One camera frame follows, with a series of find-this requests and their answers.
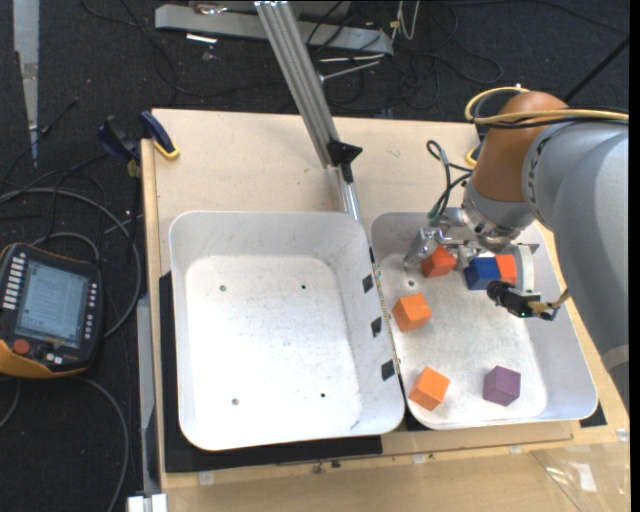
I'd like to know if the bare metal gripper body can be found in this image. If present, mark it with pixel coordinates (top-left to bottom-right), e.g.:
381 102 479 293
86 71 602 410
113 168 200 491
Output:
418 206 526 255

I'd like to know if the orange cube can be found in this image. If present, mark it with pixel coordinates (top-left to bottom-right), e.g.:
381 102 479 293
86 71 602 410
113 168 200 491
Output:
494 253 518 287
420 244 458 280
391 292 433 333
407 366 452 413

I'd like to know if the blue cube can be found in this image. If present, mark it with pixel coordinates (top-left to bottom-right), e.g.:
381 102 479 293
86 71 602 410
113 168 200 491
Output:
463 255 502 292

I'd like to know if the white plastic tray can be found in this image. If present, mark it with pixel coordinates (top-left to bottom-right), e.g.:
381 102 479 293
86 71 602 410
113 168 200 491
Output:
168 209 407 452
369 211 600 432

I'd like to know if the purple cube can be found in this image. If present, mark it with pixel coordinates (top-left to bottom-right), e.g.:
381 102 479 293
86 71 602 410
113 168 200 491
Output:
482 365 523 408

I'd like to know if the pale wood board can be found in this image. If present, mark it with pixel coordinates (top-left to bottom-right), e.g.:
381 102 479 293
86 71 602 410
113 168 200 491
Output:
149 107 630 491

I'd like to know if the black cylinder on white bracket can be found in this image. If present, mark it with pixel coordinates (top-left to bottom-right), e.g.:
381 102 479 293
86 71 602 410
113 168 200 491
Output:
485 243 544 319

